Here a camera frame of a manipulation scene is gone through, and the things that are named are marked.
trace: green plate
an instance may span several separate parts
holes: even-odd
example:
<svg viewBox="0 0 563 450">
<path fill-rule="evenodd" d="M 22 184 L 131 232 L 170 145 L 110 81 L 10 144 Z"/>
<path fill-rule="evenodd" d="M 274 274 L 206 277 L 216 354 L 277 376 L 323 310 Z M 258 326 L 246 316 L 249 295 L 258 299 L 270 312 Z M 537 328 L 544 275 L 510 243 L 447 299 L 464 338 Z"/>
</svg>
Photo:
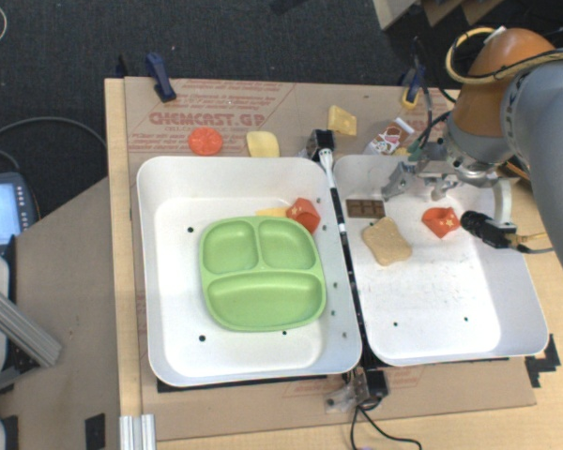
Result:
<svg viewBox="0 0 563 450">
<path fill-rule="evenodd" d="M 326 306 L 317 247 L 283 217 L 236 217 L 209 225 L 200 241 L 206 305 L 222 326 L 245 332 L 311 323 Z"/>
</svg>

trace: red object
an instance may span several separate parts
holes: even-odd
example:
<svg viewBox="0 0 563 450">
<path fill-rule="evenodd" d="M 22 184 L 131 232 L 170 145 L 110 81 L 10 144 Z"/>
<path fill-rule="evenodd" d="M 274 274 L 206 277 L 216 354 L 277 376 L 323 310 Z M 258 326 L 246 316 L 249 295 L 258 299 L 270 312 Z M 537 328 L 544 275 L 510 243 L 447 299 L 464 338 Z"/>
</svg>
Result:
<svg viewBox="0 0 563 450">
<path fill-rule="evenodd" d="M 425 223 L 438 238 L 442 238 L 448 232 L 452 232 L 461 227 L 461 222 L 455 215 L 452 207 L 430 208 L 425 211 L 423 217 L 421 217 L 421 221 Z"/>
<path fill-rule="evenodd" d="M 198 127 L 188 137 L 188 144 L 196 155 L 215 155 L 223 146 L 223 137 L 214 128 Z"/>
<path fill-rule="evenodd" d="M 300 223 L 310 233 L 317 230 L 321 221 L 321 217 L 319 217 L 311 201 L 302 198 L 297 199 L 294 205 L 286 210 L 285 215 Z"/>
</svg>

